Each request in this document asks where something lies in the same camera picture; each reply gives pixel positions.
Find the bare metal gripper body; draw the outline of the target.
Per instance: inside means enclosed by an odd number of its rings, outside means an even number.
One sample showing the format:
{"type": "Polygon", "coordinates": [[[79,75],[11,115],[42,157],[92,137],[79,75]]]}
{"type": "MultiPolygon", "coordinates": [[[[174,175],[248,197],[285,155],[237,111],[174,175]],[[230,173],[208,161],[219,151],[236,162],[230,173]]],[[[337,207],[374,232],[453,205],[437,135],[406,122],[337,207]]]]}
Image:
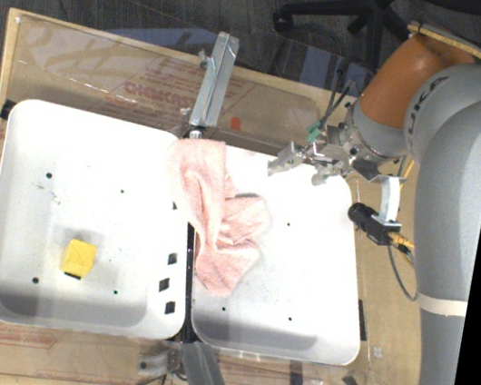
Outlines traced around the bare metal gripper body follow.
{"type": "Polygon", "coordinates": [[[314,163],[331,166],[334,173],[356,173],[370,181],[379,175],[378,167],[388,158],[368,145],[358,131],[328,125],[306,149],[314,163]]]}

